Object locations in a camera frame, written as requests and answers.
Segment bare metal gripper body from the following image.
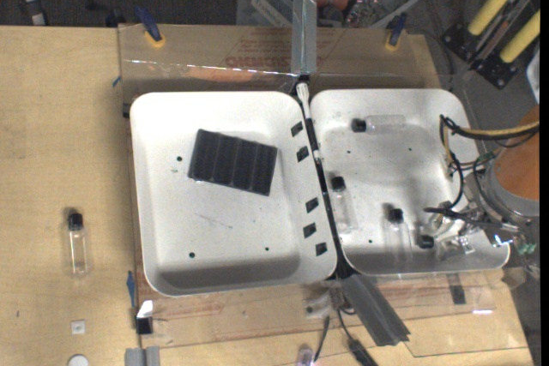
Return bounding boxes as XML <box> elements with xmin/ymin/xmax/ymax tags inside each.
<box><xmin>459</xmin><ymin>201</ymin><xmax>514</xmax><ymax>248</ymax></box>

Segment clear bottle with black cap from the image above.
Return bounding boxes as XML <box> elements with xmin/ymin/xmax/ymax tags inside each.
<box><xmin>65</xmin><ymin>208</ymin><xmax>92</xmax><ymax>277</ymax></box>
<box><xmin>350</xmin><ymin>114</ymin><xmax>407</xmax><ymax>135</ymax></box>
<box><xmin>329</xmin><ymin>175</ymin><xmax>359</xmax><ymax>234</ymax></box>
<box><xmin>387</xmin><ymin>207</ymin><xmax>415</xmax><ymax>267</ymax></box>

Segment white plastic tray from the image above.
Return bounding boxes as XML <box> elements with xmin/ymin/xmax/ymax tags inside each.
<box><xmin>308</xmin><ymin>88</ymin><xmax>511</xmax><ymax>276</ymax></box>
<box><xmin>129</xmin><ymin>91</ymin><xmax>339</xmax><ymax>297</ymax></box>

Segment thin black and white rod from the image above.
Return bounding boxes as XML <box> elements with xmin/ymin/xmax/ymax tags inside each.
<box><xmin>295</xmin><ymin>82</ymin><xmax>347</xmax><ymax>278</ymax></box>

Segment black ribbed rectangular rack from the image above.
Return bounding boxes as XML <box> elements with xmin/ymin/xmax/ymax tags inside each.
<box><xmin>187</xmin><ymin>129</ymin><xmax>279</xmax><ymax>197</ymax></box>

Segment black cylinder on white bracket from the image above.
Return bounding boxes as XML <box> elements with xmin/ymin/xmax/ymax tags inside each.
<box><xmin>418</xmin><ymin>213</ymin><xmax>454</xmax><ymax>250</ymax></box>

